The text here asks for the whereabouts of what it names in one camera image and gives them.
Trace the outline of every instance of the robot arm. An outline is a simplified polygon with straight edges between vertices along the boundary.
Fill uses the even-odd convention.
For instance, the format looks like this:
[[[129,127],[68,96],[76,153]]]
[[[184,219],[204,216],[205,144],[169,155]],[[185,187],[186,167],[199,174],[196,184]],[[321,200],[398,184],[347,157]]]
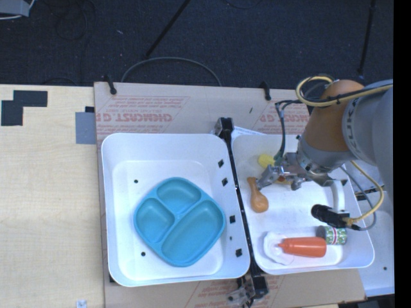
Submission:
[[[322,77],[307,78],[300,86]],[[317,103],[297,96],[314,106],[296,152],[285,153],[281,163],[268,164],[256,180],[258,189],[274,183],[280,176],[292,181],[292,189],[313,180],[331,187],[334,211],[344,209],[338,201],[336,180],[328,174],[346,162],[363,160],[377,166],[386,191],[393,199],[393,86],[392,80],[366,87],[351,80],[329,81]],[[314,206],[312,214],[321,219],[324,207]],[[336,227],[341,224],[330,221]]]

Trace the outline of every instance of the orange bottle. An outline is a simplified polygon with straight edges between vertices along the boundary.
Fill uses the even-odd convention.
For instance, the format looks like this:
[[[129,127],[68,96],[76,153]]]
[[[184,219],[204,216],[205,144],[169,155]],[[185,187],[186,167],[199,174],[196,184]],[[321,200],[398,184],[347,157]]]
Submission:
[[[284,253],[303,257],[321,258],[327,252],[327,242],[322,237],[286,238],[278,246],[283,249]]]

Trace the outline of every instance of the blue plate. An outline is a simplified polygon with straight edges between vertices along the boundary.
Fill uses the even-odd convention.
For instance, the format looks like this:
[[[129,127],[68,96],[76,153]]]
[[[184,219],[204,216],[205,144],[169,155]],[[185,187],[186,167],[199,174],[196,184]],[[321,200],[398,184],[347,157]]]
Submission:
[[[166,262],[187,267],[203,257],[225,228],[221,207],[185,178],[155,186],[134,212],[134,227]]]

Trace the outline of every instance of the white tray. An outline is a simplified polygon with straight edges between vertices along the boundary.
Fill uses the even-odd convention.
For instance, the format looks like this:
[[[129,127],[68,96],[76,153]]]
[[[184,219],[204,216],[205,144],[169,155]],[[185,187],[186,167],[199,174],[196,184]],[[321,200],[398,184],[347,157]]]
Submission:
[[[275,232],[286,237],[315,236],[318,226],[325,223],[311,216],[314,204],[333,206],[330,187],[321,187],[315,182],[304,182],[296,191],[289,185],[273,184],[262,188],[269,201],[269,209],[263,213],[254,212],[250,206],[250,187],[247,177],[261,177],[264,169],[258,164],[260,154],[274,156],[281,145],[280,135],[241,135],[235,138],[232,150],[238,173],[240,193],[250,230],[254,256],[258,266],[273,275],[301,273],[306,271],[363,268],[372,264],[374,248],[368,231],[347,230],[345,245],[327,245],[326,255],[322,258],[295,256],[290,265],[283,265],[268,258],[263,249],[263,239],[267,232]],[[286,151],[295,152],[295,136],[286,138]],[[347,179],[339,169],[331,175],[336,179]],[[345,209],[351,217],[361,216],[350,181],[344,186]]]
[[[238,278],[250,255],[228,149],[210,134],[115,133],[102,144],[109,271],[122,286]],[[133,215],[161,181],[182,177],[221,206],[226,225],[214,246],[196,263],[175,267],[137,234]]]

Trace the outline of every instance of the yellow cable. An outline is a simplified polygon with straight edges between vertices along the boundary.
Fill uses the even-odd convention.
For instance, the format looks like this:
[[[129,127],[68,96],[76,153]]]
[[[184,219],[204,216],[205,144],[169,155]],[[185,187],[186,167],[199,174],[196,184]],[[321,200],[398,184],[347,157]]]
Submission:
[[[298,84],[297,88],[295,89],[295,93],[297,95],[297,98],[299,99],[299,101],[303,102],[304,104],[308,105],[308,106],[313,106],[313,107],[326,107],[326,106],[330,106],[333,104],[337,104],[337,103],[341,103],[342,101],[348,101],[354,98],[358,98],[358,97],[362,97],[362,96],[366,96],[366,95],[371,95],[371,94],[375,94],[377,92],[381,92],[381,91],[385,91],[388,90],[392,87],[392,84],[390,85],[383,85],[381,87],[376,87],[370,90],[365,90],[363,92],[359,92],[357,94],[353,94],[350,96],[346,96],[346,97],[342,97],[342,98],[338,98],[338,99],[332,99],[330,101],[323,101],[323,102],[312,102],[312,101],[308,101],[304,98],[304,96],[302,95],[301,92],[301,87],[309,82],[309,81],[313,81],[313,80],[325,80],[328,83],[332,83],[333,80],[331,78],[329,78],[328,76],[310,76],[309,78],[305,78],[302,81],[300,81],[300,83]]]
[[[357,223],[359,222],[359,220],[362,220],[368,216],[370,216],[371,214],[373,214],[375,211],[378,210],[378,208],[381,206],[381,204],[383,203],[384,200],[384,192],[383,189],[380,185],[378,185],[378,182],[376,182],[374,179],[372,179],[356,162],[354,161],[350,161],[354,167],[356,167],[364,176],[366,176],[378,189],[378,191],[380,192],[380,199],[378,200],[377,204],[375,204],[375,206],[370,209],[368,212],[366,212],[365,214],[363,214],[360,217],[357,218],[343,218],[343,220],[347,223],[347,225],[351,226],[353,223]]]

